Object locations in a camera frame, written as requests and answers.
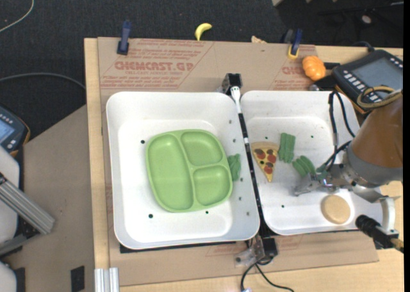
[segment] device screen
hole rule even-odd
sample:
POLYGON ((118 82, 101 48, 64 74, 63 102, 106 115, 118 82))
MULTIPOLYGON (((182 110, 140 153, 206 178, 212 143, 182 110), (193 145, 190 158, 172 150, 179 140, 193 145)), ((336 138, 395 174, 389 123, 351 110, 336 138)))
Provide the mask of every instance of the device screen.
POLYGON ((0 143, 14 132, 14 129, 0 120, 0 143))
POLYGON ((370 87, 389 86, 394 90, 403 88, 403 75, 395 65, 386 58, 363 65, 352 71, 357 78, 364 81, 370 87))

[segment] wooden table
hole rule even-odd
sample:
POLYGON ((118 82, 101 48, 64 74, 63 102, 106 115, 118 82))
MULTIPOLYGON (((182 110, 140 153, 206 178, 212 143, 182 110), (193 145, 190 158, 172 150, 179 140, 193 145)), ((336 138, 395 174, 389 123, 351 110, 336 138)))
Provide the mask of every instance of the wooden table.
MULTIPOLYGON (((363 47, 317 46, 319 57, 326 62, 346 63, 366 54, 363 47)), ((394 55, 403 55, 402 49, 386 49, 394 55)), ((98 48, 96 38, 85 39, 85 66, 88 108, 88 132, 90 143, 90 174, 92 189, 92 215, 94 230, 95 268, 110 267, 106 193, 104 178, 103 138, 101 136, 101 100, 99 90, 98 48)), ((403 195, 402 184, 393 182, 383 187, 383 193, 403 195)), ((403 239, 403 202, 396 201, 396 229, 403 239)), ((404 256, 400 252, 378 250, 378 263, 355 264, 328 268, 293 270, 267 273, 275 284, 289 286, 295 291, 404 291, 404 256)), ((215 279, 186 280, 159 284, 121 287, 121 291, 144 292, 233 292, 240 290, 240 276, 215 279)), ((248 275, 245 287, 253 291, 277 291, 259 274, 248 275)))

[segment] black electronic device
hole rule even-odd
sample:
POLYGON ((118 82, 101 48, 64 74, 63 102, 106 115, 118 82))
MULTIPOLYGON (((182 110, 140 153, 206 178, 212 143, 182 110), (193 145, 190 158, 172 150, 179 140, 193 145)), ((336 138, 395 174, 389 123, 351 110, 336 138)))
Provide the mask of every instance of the black electronic device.
POLYGON ((29 127, 17 115, 0 105, 0 146, 15 156, 29 137, 29 127))
MULTIPOLYGON (((366 113, 357 104, 358 96, 369 87, 387 86, 394 90, 403 89, 403 61, 384 50, 376 50, 356 61, 334 67, 332 77, 335 88, 344 93, 355 108, 366 113)), ((376 103, 383 100, 383 92, 371 92, 364 102, 376 103)))

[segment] beige round object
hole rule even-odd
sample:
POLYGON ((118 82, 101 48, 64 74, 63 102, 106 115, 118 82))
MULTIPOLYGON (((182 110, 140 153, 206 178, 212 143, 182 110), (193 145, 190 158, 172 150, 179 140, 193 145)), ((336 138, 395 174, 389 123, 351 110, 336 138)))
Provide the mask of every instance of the beige round object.
POLYGON ((345 223, 350 218, 350 206, 337 195, 328 195, 322 200, 322 214, 331 223, 345 223))

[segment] green plate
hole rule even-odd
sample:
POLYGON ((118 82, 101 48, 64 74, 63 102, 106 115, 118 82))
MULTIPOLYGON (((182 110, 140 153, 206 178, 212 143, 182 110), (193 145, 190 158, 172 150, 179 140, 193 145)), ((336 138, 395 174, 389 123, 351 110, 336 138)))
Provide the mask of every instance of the green plate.
POLYGON ((152 137, 145 160, 157 202, 172 212, 221 204, 232 192, 229 164, 217 137, 200 129, 152 137))

